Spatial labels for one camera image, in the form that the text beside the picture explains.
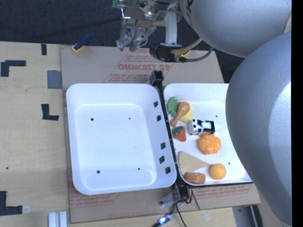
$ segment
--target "orange pumpkin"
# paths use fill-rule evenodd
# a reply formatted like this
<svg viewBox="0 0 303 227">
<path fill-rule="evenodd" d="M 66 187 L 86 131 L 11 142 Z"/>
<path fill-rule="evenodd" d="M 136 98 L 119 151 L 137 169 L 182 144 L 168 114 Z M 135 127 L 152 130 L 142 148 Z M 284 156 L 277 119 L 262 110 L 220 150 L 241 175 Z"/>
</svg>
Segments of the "orange pumpkin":
<svg viewBox="0 0 303 227">
<path fill-rule="evenodd" d="M 199 139 L 198 145 L 205 154 L 213 154 L 221 148 L 221 141 L 214 134 L 205 134 Z"/>
</svg>

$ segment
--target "toy food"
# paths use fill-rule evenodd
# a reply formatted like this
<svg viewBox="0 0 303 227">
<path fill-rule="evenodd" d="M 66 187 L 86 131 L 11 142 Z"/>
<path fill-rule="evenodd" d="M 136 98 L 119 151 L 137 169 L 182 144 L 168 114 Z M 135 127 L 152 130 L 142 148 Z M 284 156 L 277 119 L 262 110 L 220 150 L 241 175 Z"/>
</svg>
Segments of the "toy food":
<svg viewBox="0 0 303 227">
<path fill-rule="evenodd" d="M 179 104 L 180 102 L 174 96 L 171 97 L 166 104 L 167 112 L 175 117 Z"/>
<path fill-rule="evenodd" d="M 193 119 L 188 124 L 188 133 L 190 135 L 204 135 L 214 133 L 213 121 L 202 121 L 200 119 Z"/>
<path fill-rule="evenodd" d="M 184 122 L 184 123 L 189 123 L 192 121 L 193 119 L 193 115 L 194 115 L 194 109 L 192 107 L 192 105 L 190 103 L 189 104 L 189 111 L 187 112 L 187 114 L 183 115 L 180 118 L 180 121 Z"/>
<path fill-rule="evenodd" d="M 211 166 L 210 176 L 213 179 L 221 180 L 226 176 L 226 168 L 221 163 L 217 163 Z"/>
<path fill-rule="evenodd" d="M 207 162 L 187 154 L 184 151 L 179 151 L 178 163 L 181 175 L 185 175 L 187 172 L 193 172 L 209 165 Z"/>
<path fill-rule="evenodd" d="M 204 183 L 205 178 L 206 176 L 203 173 L 187 172 L 185 175 L 185 180 L 191 183 Z"/>
<path fill-rule="evenodd" d="M 186 141 L 185 128 L 183 126 L 176 127 L 172 130 L 172 137 L 179 141 Z"/>
<path fill-rule="evenodd" d="M 187 114 L 189 110 L 190 110 L 189 103 L 187 102 L 180 103 L 175 118 L 170 122 L 171 126 L 175 127 L 177 122 L 180 120 L 180 118 L 185 114 Z"/>
<path fill-rule="evenodd" d="M 221 148 L 221 141 L 214 134 L 205 134 L 199 139 L 198 145 L 205 154 L 214 154 Z"/>
</svg>

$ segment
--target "green toy vegetable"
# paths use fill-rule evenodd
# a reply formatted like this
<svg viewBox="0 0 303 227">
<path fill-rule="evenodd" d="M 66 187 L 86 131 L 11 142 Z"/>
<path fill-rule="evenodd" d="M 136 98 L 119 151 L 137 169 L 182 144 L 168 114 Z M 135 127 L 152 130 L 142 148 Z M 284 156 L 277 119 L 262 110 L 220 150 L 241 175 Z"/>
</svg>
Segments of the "green toy vegetable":
<svg viewBox="0 0 303 227">
<path fill-rule="evenodd" d="M 174 96 L 171 97 L 166 104 L 168 113 L 175 117 L 179 104 L 180 102 Z"/>
</svg>

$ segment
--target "toy chicken drumstick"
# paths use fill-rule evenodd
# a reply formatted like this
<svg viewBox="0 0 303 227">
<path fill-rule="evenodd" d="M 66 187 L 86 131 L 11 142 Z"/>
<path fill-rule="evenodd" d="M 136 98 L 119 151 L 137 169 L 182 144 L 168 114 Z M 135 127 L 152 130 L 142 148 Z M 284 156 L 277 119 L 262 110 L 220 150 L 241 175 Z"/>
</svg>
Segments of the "toy chicken drumstick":
<svg viewBox="0 0 303 227">
<path fill-rule="evenodd" d="M 186 102 L 180 103 L 177 110 L 177 114 L 175 118 L 170 122 L 170 125 L 172 127 L 175 127 L 177 125 L 177 122 L 180 120 L 180 118 L 189 112 L 189 109 L 190 109 L 189 103 Z"/>
</svg>

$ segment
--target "dark gray tape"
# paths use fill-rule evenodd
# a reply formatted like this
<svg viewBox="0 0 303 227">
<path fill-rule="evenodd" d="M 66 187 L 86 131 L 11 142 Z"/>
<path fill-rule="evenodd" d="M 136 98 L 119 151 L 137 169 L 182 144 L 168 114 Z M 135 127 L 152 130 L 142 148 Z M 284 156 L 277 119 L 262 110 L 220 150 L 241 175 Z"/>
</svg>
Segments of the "dark gray tape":
<svg viewBox="0 0 303 227">
<path fill-rule="evenodd" d="M 47 88 L 62 89 L 62 75 L 58 70 L 47 71 Z"/>
</svg>

